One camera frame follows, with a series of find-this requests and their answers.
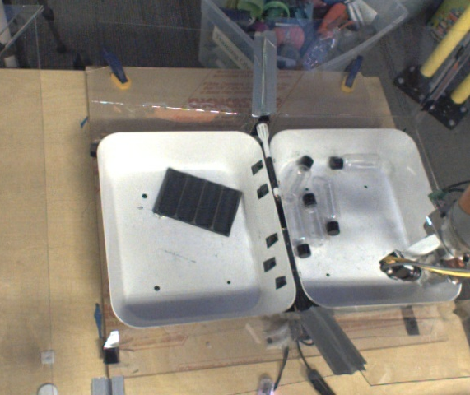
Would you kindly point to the clear plastic bottle black cap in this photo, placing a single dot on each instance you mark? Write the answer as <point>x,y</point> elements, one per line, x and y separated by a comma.
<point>360,163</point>
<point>300,245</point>
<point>294,177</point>
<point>326,200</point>
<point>311,220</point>

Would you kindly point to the black ribbed rectangular tray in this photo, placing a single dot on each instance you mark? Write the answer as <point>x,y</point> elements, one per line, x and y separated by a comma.
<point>197,202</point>

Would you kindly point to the clear plastic storage bin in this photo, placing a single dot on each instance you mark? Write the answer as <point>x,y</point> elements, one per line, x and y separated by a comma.
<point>300,23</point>

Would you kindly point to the thin black and white rod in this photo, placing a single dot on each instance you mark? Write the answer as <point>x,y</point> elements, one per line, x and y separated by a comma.
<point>271,175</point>

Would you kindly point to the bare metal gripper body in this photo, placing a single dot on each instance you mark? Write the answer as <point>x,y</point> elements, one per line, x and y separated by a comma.
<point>436,230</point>

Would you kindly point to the white plastic tray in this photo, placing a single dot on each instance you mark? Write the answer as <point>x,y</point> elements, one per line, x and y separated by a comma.
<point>185,261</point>
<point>374,220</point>

